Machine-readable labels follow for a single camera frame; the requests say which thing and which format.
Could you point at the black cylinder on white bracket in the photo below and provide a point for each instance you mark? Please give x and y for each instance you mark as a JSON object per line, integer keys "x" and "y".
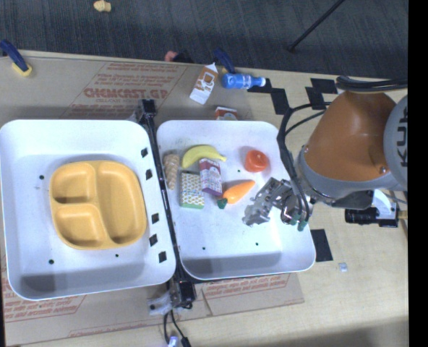
{"x": 366, "y": 215}

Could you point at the orange carrot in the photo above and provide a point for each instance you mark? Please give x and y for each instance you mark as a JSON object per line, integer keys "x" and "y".
{"x": 239, "y": 191}

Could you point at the brown cardboard board red print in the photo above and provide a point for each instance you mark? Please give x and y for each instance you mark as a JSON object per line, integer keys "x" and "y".
{"x": 55, "y": 85}

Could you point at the pale yellow toy food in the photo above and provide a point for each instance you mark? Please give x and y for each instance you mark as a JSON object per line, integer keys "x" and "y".
{"x": 102, "y": 6}

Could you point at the green and yellow carton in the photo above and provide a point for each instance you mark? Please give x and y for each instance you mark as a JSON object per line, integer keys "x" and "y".
{"x": 191, "y": 192}

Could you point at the thin black rod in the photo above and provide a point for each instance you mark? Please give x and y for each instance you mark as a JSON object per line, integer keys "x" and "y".
{"x": 162, "y": 193}

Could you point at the yellow divided plate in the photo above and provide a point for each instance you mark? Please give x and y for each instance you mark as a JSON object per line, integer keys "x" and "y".
{"x": 102, "y": 208}

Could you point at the blue bottle white cap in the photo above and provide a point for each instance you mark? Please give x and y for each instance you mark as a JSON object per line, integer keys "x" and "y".
{"x": 239, "y": 81}

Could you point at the white and orange milk carton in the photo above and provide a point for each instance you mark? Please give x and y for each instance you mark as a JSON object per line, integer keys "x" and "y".
{"x": 204, "y": 84}

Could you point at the pink and white carton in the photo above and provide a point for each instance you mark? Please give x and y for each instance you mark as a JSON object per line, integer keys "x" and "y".
{"x": 211, "y": 177}

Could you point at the orange round toy fruit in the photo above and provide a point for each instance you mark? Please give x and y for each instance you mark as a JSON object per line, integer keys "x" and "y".
{"x": 256, "y": 161}

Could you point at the white plastic tray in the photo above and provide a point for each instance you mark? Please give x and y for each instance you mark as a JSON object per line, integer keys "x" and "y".
{"x": 26, "y": 193}
{"x": 228, "y": 237}

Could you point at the small orange and white carton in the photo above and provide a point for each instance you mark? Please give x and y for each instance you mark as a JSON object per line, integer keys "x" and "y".
{"x": 225, "y": 114}

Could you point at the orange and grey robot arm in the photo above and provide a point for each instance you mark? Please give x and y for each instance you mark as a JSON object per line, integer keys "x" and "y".
{"x": 347, "y": 139}

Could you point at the yellow banana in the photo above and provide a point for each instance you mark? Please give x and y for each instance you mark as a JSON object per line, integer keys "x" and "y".
{"x": 199, "y": 152}

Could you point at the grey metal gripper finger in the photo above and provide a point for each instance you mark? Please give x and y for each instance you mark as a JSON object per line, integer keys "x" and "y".
{"x": 269, "y": 190}
{"x": 256, "y": 215}

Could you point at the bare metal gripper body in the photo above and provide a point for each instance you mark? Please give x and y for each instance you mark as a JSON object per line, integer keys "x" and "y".
{"x": 290, "y": 202}

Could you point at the beige toy bread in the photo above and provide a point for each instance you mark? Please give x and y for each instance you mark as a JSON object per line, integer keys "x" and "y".
{"x": 171, "y": 170}

